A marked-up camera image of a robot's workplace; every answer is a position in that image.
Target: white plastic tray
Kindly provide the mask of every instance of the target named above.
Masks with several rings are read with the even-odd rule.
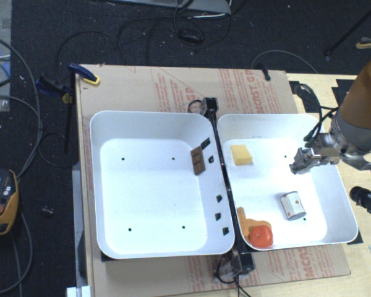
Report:
[[[358,233],[356,219],[335,165],[317,166],[294,175],[289,164],[317,120],[307,114],[227,114],[218,133],[236,207],[246,218],[272,225],[273,245],[260,251],[346,243]],[[245,144],[250,165],[235,165],[230,145]],[[280,197],[297,191],[306,211],[289,221]]]
[[[104,254],[196,256],[232,248],[231,212],[206,118],[102,111],[92,118],[90,132],[96,229]],[[195,175],[190,151],[207,138],[206,171]]]

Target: black floor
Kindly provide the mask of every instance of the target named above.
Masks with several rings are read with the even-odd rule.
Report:
[[[203,32],[200,46],[178,39],[174,9],[95,0],[12,3],[11,45],[35,79],[45,72],[66,85],[70,62],[244,69],[259,54],[279,50],[307,63],[277,51],[259,56],[257,62],[287,72],[356,75],[371,59],[371,49],[356,48],[363,37],[371,39],[371,15],[332,49],[329,58],[325,54],[368,14],[371,0],[233,0],[231,18],[194,20],[197,26],[184,16],[198,13],[178,13],[178,30]],[[116,41],[120,29],[122,52]],[[27,69],[14,52],[11,69],[11,95],[35,106]],[[33,263],[22,289],[24,296],[57,297],[75,285],[71,166],[78,158],[77,129],[73,116],[70,150],[65,154],[66,105],[58,97],[40,95],[40,108],[45,135],[41,154],[36,154],[20,182],[21,208],[33,239]],[[36,140],[36,117],[14,101],[10,113],[0,113],[0,126],[0,167],[19,173]],[[45,209],[52,210],[51,217],[43,215]],[[23,273],[29,246],[20,217],[13,235]],[[0,237],[0,290],[17,281],[15,261],[11,238]],[[19,296],[19,291],[3,296]]]

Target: tin can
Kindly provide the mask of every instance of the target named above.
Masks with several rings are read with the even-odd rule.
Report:
[[[283,210],[288,220],[297,220],[304,217],[307,213],[302,206],[301,199],[297,191],[291,191],[280,197]]]

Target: red tomato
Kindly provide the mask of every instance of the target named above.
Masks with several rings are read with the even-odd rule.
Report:
[[[269,226],[257,225],[250,233],[250,242],[256,248],[266,248],[273,244],[273,234]]]

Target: yellow device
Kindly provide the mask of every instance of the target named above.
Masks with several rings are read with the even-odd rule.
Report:
[[[8,233],[17,216],[19,192],[16,175],[0,168],[0,235]]]

